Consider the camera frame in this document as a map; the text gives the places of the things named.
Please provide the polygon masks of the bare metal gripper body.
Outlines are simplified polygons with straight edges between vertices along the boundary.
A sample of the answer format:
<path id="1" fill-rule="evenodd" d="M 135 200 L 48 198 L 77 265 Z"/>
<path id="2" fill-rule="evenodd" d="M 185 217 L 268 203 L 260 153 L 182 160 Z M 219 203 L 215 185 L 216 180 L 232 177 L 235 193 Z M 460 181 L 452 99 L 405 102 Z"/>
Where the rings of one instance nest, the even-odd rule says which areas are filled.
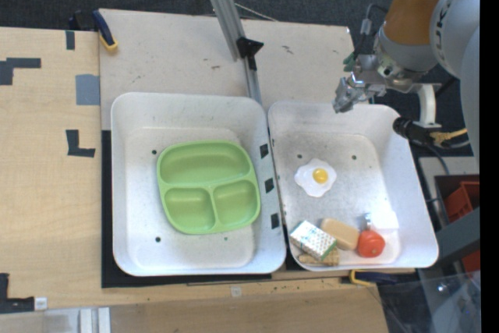
<path id="1" fill-rule="evenodd" d="M 417 92 L 423 74 L 402 68 L 389 56 L 359 55 L 349 77 L 349 85 L 369 87 L 370 97 L 383 97 L 389 90 L 403 94 Z"/>

